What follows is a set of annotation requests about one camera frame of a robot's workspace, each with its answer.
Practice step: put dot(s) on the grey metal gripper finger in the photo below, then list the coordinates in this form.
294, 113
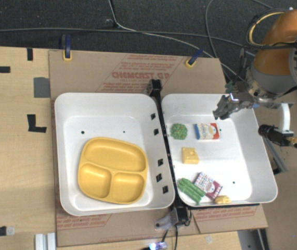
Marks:
222, 114
219, 105

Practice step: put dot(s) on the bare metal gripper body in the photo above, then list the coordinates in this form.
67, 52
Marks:
244, 100

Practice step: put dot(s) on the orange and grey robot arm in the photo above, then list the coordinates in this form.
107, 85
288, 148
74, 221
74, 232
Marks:
275, 61

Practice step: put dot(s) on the white blue red carton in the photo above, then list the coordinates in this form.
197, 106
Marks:
207, 131

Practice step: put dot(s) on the green peas cluster toy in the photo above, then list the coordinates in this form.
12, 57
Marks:
178, 131

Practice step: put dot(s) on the white plastic tray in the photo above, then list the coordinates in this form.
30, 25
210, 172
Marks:
231, 165
104, 113

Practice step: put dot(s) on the yellow cheese block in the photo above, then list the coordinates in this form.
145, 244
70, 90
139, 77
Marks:
190, 155

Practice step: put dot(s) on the thin black rod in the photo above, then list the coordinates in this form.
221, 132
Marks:
164, 139

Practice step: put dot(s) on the white and purple carton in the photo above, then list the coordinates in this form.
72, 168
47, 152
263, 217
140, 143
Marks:
207, 185

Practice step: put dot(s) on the green asparagus bundle toy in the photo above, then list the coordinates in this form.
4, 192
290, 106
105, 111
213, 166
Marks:
191, 190

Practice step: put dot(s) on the small yellow toy piece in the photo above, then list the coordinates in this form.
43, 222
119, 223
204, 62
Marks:
222, 199

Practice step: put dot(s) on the yellow divided plate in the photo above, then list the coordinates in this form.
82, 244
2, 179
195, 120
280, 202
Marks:
113, 170

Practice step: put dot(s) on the brown cardboard board red print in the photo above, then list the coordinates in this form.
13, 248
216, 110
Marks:
91, 72

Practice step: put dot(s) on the black cylinder on white bracket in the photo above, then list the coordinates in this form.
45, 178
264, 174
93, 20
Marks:
281, 129

